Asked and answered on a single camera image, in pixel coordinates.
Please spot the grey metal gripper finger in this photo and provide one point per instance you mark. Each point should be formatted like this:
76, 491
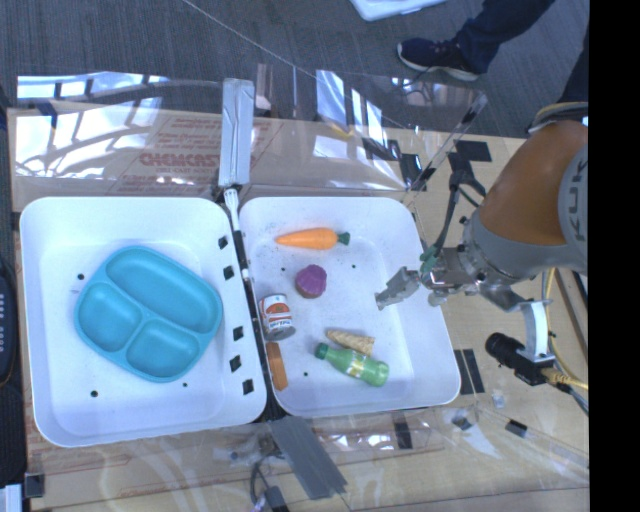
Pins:
438, 298
400, 287

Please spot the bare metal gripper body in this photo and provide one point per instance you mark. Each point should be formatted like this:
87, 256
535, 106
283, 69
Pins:
452, 272

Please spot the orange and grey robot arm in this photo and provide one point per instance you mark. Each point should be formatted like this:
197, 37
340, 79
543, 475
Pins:
525, 200

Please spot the tan waffle cone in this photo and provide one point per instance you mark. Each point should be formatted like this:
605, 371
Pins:
352, 342

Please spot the white plastic tray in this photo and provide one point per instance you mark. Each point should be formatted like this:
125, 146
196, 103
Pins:
415, 380
60, 400

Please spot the purple and brown cupcake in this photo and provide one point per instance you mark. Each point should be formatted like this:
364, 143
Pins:
311, 281

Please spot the green bottle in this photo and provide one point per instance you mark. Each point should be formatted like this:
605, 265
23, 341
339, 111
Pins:
357, 366

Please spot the orange carrot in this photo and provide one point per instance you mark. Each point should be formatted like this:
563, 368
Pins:
310, 239

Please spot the white and orange can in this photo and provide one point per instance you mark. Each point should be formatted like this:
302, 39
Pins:
276, 316

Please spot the orange sausage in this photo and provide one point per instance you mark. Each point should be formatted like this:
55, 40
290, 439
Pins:
277, 367

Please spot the person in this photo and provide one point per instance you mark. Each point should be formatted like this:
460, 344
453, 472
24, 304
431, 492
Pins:
480, 35

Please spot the blue divided plate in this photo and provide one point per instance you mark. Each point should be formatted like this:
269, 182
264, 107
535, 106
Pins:
150, 310

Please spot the brown cardboard board red print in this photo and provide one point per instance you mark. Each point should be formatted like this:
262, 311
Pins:
165, 160

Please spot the black cylinder on white bracket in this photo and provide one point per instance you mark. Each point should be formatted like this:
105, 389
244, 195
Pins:
515, 356

